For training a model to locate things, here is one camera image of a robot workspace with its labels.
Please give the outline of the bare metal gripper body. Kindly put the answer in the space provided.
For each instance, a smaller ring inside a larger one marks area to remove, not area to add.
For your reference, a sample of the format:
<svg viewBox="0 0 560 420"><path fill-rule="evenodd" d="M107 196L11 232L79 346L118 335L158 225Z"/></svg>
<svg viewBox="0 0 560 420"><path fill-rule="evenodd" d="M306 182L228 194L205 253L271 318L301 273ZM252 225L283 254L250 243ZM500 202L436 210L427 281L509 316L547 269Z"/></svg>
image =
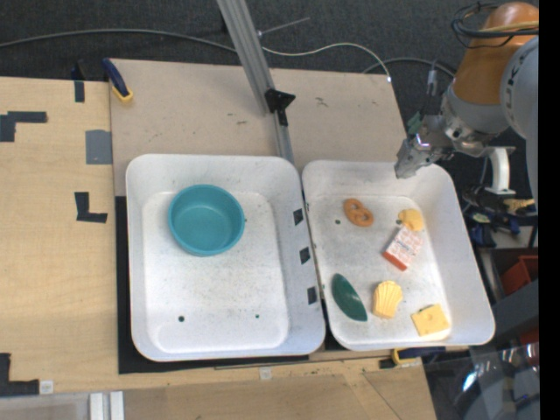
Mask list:
<svg viewBox="0 0 560 420"><path fill-rule="evenodd" d="M490 145L493 135L469 128L452 115L419 115L409 120L409 141L415 149L437 150L437 161L448 160L456 153L481 158L495 150Z"/></svg>

